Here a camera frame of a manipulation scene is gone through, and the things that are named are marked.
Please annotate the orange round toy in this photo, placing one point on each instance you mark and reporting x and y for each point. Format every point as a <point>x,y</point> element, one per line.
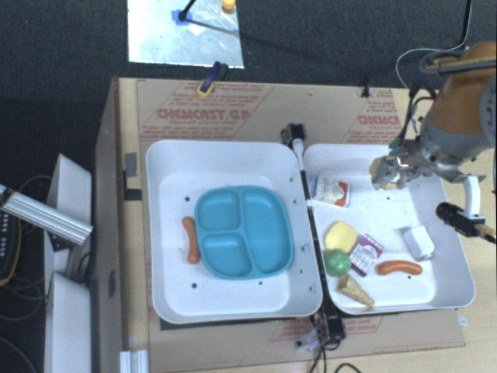
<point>228,3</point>

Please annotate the white can with red print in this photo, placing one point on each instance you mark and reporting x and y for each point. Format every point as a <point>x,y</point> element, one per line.
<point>330,190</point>

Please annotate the blue divided plate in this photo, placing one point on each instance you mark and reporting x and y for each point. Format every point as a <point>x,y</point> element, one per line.
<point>252,216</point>

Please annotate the purple and white carton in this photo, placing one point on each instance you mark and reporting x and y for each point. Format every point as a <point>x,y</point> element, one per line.
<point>365,254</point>

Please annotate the yellow rounded toy block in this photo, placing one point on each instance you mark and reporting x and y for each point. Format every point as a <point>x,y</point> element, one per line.
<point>340,236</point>

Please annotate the tan waffle cone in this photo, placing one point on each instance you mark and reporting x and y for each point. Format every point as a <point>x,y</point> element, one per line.
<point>355,290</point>

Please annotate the orange toy sausage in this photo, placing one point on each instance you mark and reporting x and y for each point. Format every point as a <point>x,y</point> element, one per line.
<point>400,268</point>
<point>191,239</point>

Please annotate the tan toy biscuit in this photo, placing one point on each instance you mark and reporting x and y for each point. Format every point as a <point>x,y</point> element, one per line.
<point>389,186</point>

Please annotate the thin black and white rod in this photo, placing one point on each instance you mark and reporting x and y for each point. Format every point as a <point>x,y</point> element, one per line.
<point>310,208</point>

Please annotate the brown cardboard board, red print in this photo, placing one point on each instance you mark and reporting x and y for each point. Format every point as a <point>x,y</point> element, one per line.
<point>272,111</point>

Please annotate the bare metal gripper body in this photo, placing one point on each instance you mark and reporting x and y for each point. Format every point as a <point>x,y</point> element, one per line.
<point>421,161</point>

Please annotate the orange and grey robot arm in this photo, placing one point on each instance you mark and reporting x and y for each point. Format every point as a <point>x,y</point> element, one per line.
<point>454,103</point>

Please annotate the white plastic tray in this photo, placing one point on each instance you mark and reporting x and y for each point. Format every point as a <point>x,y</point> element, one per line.
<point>388,216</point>
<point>174,286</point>

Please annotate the black cylinder on white bracket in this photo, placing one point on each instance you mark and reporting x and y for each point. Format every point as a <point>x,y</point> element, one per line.
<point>454,214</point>

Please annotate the white box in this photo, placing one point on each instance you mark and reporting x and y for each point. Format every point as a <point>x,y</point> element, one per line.
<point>418,243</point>

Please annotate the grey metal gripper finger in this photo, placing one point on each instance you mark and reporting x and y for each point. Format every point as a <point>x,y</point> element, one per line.
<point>405,176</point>
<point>381,171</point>

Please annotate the green toy pepper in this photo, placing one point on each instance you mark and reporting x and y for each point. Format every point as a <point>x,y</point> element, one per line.
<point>336,263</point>

